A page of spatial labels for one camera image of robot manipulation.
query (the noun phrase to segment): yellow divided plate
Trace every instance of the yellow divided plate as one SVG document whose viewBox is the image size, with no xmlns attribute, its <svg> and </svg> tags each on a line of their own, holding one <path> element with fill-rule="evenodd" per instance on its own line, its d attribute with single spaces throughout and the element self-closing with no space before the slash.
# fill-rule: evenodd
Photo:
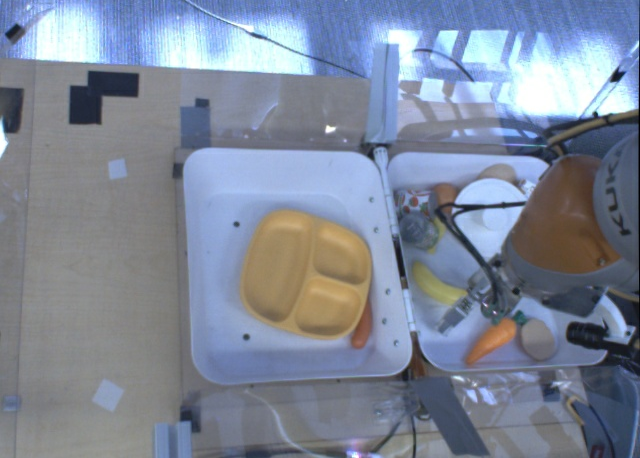
<svg viewBox="0 0 640 458">
<path fill-rule="evenodd" d="M 240 281 L 246 309 L 259 320 L 317 339 L 351 332 L 371 284 L 366 243 L 336 223 L 292 210 L 258 225 Z"/>
</svg>

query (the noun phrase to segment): yellow banana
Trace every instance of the yellow banana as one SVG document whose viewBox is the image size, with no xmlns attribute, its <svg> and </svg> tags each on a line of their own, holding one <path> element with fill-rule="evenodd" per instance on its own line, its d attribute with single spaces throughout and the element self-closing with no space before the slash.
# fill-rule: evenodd
<svg viewBox="0 0 640 458">
<path fill-rule="evenodd" d="M 461 296 L 467 294 L 465 289 L 445 284 L 420 261 L 415 261 L 413 263 L 412 271 L 413 278 L 415 279 L 416 284 L 418 284 L 418 287 L 440 303 L 453 305 Z"/>
</svg>

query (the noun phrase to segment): floor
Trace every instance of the floor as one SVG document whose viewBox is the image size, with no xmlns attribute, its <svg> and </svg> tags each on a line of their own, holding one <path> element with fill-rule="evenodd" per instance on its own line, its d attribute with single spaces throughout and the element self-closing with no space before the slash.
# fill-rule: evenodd
<svg viewBox="0 0 640 458">
<path fill-rule="evenodd" d="M 411 53 L 432 48 L 491 83 L 504 114 L 531 118 L 580 115 L 639 35 L 639 0 L 0 1 L 2 29 L 33 26 L 9 57 L 369 76 L 373 45 L 392 41 L 402 79 L 465 79 L 442 56 Z M 601 109 L 637 100 L 636 64 Z"/>
</svg>

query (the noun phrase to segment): toy carrot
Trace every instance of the toy carrot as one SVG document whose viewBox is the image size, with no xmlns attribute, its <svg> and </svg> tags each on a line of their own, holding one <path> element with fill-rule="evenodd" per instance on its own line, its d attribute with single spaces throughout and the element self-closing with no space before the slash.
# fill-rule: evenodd
<svg viewBox="0 0 640 458">
<path fill-rule="evenodd" d="M 520 311 L 516 313 L 514 319 L 516 321 L 511 318 L 502 318 L 500 323 L 490 327 L 482 334 L 465 359 L 467 365 L 474 364 L 485 355 L 511 342 L 516 336 L 518 325 L 526 321 Z"/>
<path fill-rule="evenodd" d="M 371 333 L 371 327 L 373 325 L 373 314 L 371 313 L 371 301 L 367 298 L 367 303 L 364 306 L 364 312 L 360 317 L 360 321 L 356 325 L 353 335 L 351 336 L 351 346 L 359 350 L 364 348 L 369 339 Z"/>
</svg>

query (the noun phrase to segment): metal bracket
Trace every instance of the metal bracket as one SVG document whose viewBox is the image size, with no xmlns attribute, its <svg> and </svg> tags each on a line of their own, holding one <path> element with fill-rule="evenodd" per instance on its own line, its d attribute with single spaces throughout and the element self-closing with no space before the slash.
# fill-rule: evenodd
<svg viewBox="0 0 640 458">
<path fill-rule="evenodd" d="M 175 426 L 156 424 L 153 432 L 154 458 L 192 458 L 191 423 Z"/>
<path fill-rule="evenodd" d="M 398 44 L 376 44 L 373 50 L 369 115 L 364 143 L 393 143 L 398 134 Z"/>
</svg>

